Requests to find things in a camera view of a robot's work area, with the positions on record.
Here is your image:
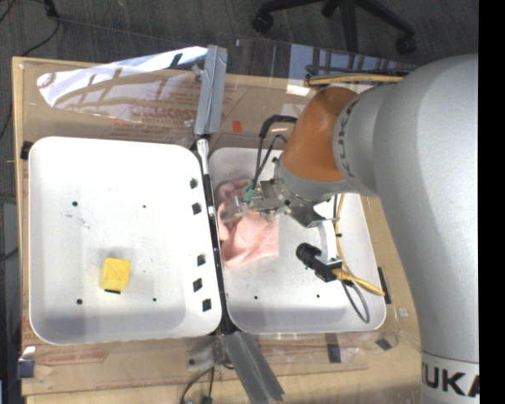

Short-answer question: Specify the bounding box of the brown cardboard board red print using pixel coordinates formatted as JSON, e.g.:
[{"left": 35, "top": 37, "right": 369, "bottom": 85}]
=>
[{"left": 11, "top": 56, "right": 423, "bottom": 397}]

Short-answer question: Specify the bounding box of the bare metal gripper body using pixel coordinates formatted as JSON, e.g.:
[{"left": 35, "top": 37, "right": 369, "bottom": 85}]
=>
[{"left": 248, "top": 178, "right": 334, "bottom": 229}]

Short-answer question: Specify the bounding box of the white plastic tray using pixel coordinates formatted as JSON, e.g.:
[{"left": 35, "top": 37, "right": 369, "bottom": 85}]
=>
[
  {"left": 207, "top": 146, "right": 388, "bottom": 335},
  {"left": 27, "top": 136, "right": 223, "bottom": 346}
]

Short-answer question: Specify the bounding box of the black office chair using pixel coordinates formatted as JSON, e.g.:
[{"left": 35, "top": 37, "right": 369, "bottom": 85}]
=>
[{"left": 251, "top": 0, "right": 418, "bottom": 56}]

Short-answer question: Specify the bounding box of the black cylinder on white bracket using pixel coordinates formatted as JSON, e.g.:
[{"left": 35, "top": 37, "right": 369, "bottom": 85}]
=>
[{"left": 295, "top": 219, "right": 344, "bottom": 284}]

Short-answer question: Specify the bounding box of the yellow cube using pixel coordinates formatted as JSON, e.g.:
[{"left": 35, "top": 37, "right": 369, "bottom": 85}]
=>
[{"left": 99, "top": 257, "right": 132, "bottom": 295}]

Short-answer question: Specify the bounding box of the pink cloth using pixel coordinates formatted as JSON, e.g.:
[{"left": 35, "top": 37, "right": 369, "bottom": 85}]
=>
[{"left": 214, "top": 178, "right": 281, "bottom": 269}]

